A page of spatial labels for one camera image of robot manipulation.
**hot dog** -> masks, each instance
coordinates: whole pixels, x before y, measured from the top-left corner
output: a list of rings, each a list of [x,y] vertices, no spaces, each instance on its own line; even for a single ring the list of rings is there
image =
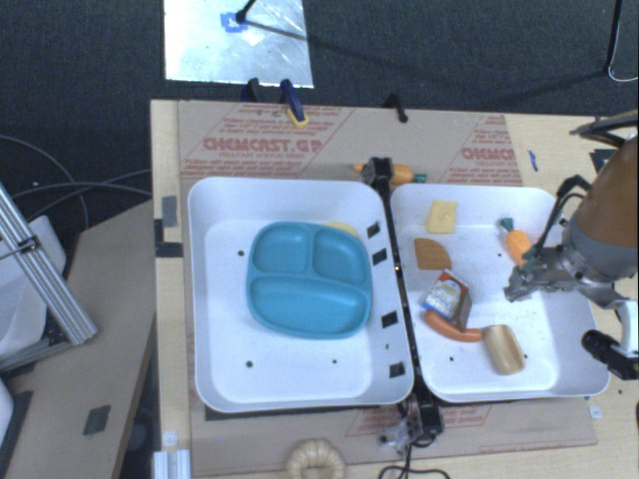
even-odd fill
[[[461,342],[479,342],[483,337],[483,332],[480,328],[467,328],[465,331],[461,331],[435,310],[427,310],[424,319],[433,330],[450,339]]]

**white tray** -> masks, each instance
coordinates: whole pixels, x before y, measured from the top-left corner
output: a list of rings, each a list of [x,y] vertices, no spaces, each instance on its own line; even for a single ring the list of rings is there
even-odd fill
[[[401,301],[383,205],[370,187],[210,178],[191,189],[188,212],[196,384],[206,404],[247,412],[391,404],[408,395],[414,379]],[[282,221],[346,223],[369,257],[386,250],[387,259],[371,266],[372,307],[363,330],[315,340],[269,330],[251,316],[251,245],[263,227]],[[374,225],[379,232],[369,238]]]
[[[433,201],[457,201],[451,235],[430,235],[425,222]],[[581,346],[595,328],[590,304],[577,292],[535,292],[508,302],[503,288],[513,268],[498,222],[514,218],[515,227],[535,242],[545,227],[554,199],[537,189],[404,185],[392,197],[392,211],[411,307],[412,325],[424,379],[432,392],[450,402],[497,401],[532,397],[592,395],[609,381],[606,366]],[[417,268],[413,241],[429,238],[442,244],[452,270],[470,286],[468,327],[508,324],[526,364],[521,372],[500,375],[482,342],[461,343],[435,333],[420,315],[419,298],[439,271]],[[557,227],[546,245],[560,242]]]

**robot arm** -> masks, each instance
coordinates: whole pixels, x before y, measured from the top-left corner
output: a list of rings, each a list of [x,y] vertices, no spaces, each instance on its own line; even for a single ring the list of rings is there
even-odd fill
[[[637,273],[637,137],[629,141],[610,130],[637,126],[637,112],[616,116],[575,130],[588,139],[619,148],[590,186],[578,176],[564,182],[557,203],[539,242],[526,255],[528,261],[513,269],[504,289],[510,301],[537,289],[576,289],[602,308],[615,309],[622,323],[621,343],[596,330],[582,344],[623,379],[636,379],[639,371],[639,316],[637,301],[614,289],[614,282]],[[571,193],[575,188],[585,196]],[[544,247],[550,228],[571,197],[582,201],[564,226],[561,244]]]

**blue divided plate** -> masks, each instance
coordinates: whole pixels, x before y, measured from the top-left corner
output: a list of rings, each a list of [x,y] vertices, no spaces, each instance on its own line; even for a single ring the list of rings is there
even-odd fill
[[[249,309],[268,328],[318,339],[349,337],[368,321],[371,293],[366,250],[344,231],[276,223],[253,242]]]

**orange carrot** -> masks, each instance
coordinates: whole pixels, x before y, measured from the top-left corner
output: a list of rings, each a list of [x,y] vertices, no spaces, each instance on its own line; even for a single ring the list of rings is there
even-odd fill
[[[508,231],[508,235],[506,236],[506,245],[508,246],[510,253],[512,253],[515,262],[519,266],[525,265],[526,259],[523,255],[532,248],[528,236],[524,231],[518,231],[514,228],[512,219],[503,219],[500,223],[501,226]]]

